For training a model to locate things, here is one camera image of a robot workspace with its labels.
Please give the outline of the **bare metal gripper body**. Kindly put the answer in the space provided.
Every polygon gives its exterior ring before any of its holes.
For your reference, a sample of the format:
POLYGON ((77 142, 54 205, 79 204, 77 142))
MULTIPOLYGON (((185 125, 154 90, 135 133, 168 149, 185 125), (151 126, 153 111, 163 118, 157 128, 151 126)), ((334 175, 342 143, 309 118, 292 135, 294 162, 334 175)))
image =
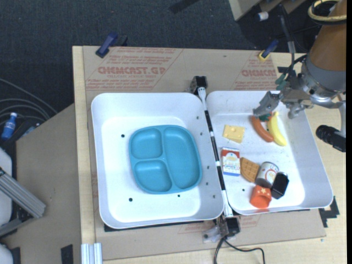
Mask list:
POLYGON ((311 109, 314 104, 304 91, 304 83, 298 76, 284 76, 278 79, 279 100, 289 109, 311 109))

